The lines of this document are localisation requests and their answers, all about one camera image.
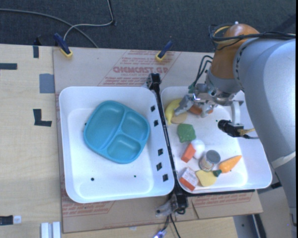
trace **dark backdrop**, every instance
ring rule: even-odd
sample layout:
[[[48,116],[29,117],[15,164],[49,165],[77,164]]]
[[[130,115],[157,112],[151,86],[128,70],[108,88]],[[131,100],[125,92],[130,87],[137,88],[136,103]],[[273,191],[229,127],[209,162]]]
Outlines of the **dark backdrop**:
[[[211,24],[246,23],[260,32],[296,33],[296,0],[110,0],[116,26],[80,27],[100,48],[212,52]],[[70,24],[110,21],[106,0],[0,0],[0,8],[45,13]],[[53,46],[69,27],[44,16],[0,11],[0,43]],[[69,46],[93,47],[73,30]]]

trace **yellow banana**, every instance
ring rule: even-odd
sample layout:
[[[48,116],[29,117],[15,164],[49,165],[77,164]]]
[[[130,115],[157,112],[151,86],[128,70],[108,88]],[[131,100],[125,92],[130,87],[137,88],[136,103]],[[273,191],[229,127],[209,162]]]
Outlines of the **yellow banana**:
[[[176,99],[176,100],[173,100],[171,101],[167,108],[165,109],[165,117],[166,119],[168,120],[168,125],[171,124],[171,118],[173,117],[174,115],[174,110],[179,106],[179,103],[182,99]]]

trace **yellow toy food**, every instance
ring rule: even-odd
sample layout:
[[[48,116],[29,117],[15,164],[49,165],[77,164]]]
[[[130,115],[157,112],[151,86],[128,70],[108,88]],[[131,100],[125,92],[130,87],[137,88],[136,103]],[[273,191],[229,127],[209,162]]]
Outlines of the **yellow toy food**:
[[[176,100],[173,100],[171,101],[167,108],[165,109],[165,117],[166,119],[168,120],[168,125],[171,124],[171,119],[174,115],[174,110],[179,106],[179,103],[182,99],[176,99]]]
[[[234,156],[230,159],[222,161],[219,164],[219,169],[222,171],[222,173],[228,173],[229,171],[231,171],[235,167],[235,165],[237,164],[237,162],[239,162],[239,160],[241,158],[242,158],[241,155],[237,155],[237,156]]]
[[[218,179],[213,172],[206,172],[204,170],[198,170],[195,174],[203,187],[213,185]]]

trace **white tray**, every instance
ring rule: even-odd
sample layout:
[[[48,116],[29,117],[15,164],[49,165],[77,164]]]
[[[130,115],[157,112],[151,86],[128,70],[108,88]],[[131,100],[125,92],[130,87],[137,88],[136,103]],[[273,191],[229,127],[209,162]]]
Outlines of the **white tray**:
[[[182,99],[186,94],[188,94],[188,87],[168,87],[164,89],[161,94],[164,108],[172,100]],[[244,101],[244,94],[240,92],[234,99]],[[244,128],[253,128],[245,102],[240,107],[240,113],[240,122],[244,125]],[[240,154],[242,155],[242,159],[231,172],[221,174],[212,186],[197,186],[193,191],[190,191],[181,184],[183,189],[189,193],[197,194],[260,189],[269,186],[272,181],[272,173],[259,139],[233,138],[225,134],[218,129],[218,121],[222,119],[232,120],[230,107],[217,106],[213,113],[205,118],[188,113],[188,117],[184,123],[193,125],[197,138],[205,143],[206,151],[218,151],[221,160]],[[181,160],[181,156],[188,143],[180,143],[177,135],[177,125],[170,124],[167,127],[167,131],[178,176],[181,176],[181,173],[186,167],[190,167],[194,171],[199,170],[198,160],[193,158],[188,163]]]
[[[90,150],[83,139],[88,118],[102,102],[120,102],[150,124],[149,139],[139,157],[117,164]],[[60,93],[60,117],[69,197],[78,203],[163,196],[174,178],[155,95],[144,87],[69,87]]]

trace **cardboard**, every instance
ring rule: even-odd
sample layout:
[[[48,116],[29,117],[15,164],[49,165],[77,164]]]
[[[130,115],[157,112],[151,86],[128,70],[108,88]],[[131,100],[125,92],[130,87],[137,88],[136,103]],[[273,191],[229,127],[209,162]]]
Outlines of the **cardboard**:
[[[53,49],[54,78],[60,177],[62,192],[63,232],[79,232],[118,227],[164,223],[155,207],[164,204],[167,196],[79,204],[69,199],[64,186],[59,93],[70,86],[143,86],[150,73],[159,73],[160,89],[188,86],[196,77],[201,58],[207,53],[167,52],[162,62],[157,51],[72,48],[73,56],[65,57]],[[227,217],[262,212],[256,191],[188,197],[185,214],[176,221]]]

